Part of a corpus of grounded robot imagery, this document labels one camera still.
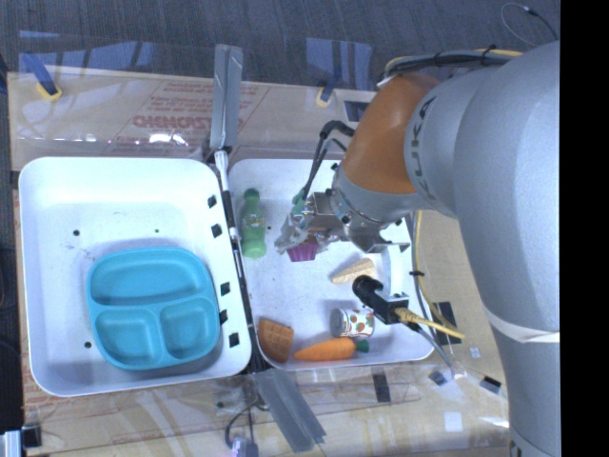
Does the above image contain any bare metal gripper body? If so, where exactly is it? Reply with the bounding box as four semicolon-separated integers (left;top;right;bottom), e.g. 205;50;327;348
301;190;412;254

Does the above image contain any purple cupcake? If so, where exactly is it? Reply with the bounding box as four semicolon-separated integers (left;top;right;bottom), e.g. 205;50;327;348
285;234;320;264

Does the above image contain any green bottle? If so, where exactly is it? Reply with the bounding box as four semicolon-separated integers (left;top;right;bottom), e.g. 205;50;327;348
238;187;269;260

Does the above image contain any beige wedge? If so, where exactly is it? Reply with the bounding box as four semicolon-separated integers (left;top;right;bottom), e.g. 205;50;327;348
330;256;377;286

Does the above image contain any white plastic tray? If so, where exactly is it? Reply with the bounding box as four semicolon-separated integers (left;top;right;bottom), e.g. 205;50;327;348
17;155;254;398
226;157;437;372

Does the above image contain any white can strawberry print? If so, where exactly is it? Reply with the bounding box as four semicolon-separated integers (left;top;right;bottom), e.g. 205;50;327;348
329;307;377;340

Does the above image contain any brown waffle biscuit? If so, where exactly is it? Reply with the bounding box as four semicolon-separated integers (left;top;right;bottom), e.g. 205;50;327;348
256;316;296;365

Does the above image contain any orange carrot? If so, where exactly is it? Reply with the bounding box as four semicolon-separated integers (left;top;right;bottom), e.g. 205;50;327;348
292;336;371;364

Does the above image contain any blue divided plate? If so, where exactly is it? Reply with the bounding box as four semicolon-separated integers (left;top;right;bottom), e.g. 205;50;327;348
85;246;223;372

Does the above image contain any brown cardboard board red print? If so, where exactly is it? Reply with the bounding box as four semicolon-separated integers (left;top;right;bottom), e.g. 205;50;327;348
7;70;511;457

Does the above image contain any black cylinder on white bracket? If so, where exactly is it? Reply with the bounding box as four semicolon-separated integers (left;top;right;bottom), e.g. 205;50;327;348
351;245;412;326

